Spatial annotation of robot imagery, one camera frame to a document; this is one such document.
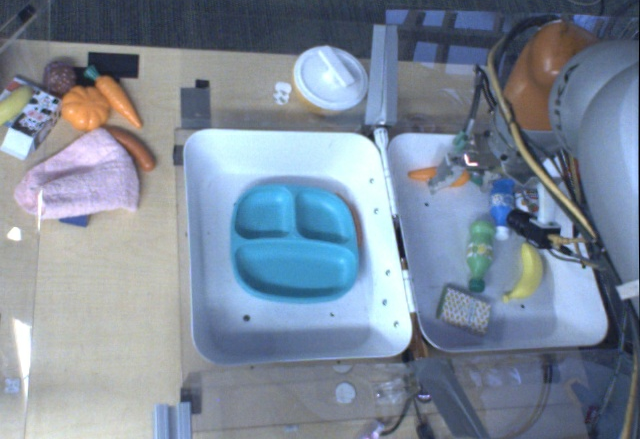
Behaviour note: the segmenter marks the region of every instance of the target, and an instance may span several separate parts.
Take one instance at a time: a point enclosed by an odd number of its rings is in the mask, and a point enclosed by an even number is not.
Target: pink towel
[[[102,128],[85,133],[31,169],[16,187],[18,204],[41,218],[60,219],[138,208],[140,182],[129,153]]]

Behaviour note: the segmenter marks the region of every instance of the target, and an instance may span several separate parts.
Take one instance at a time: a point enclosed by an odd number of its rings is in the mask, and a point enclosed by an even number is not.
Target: pumpkin
[[[111,105],[95,87],[72,87],[62,97],[60,113],[76,130],[91,131],[109,119]]]

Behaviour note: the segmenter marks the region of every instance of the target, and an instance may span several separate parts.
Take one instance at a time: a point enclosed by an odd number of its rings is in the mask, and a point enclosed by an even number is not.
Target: yellow banana
[[[520,249],[522,275],[514,288],[502,296],[502,302],[511,299],[526,299],[535,293],[542,282],[542,257],[533,245],[523,243]]]
[[[6,99],[0,101],[0,124],[4,124],[16,117],[33,96],[33,89],[22,85],[13,91]]]

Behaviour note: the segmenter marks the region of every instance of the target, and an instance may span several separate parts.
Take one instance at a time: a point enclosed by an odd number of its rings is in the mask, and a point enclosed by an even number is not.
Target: blue plate
[[[356,227],[336,194],[300,185],[261,185],[236,202],[231,259],[239,284],[286,302],[337,299],[358,275]]]

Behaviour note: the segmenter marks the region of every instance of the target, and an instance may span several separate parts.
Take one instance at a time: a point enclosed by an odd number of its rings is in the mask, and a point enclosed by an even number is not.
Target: green vegetable
[[[0,124],[15,119],[22,109],[29,103],[33,96],[33,89],[27,85],[21,85],[9,96],[0,101]]]

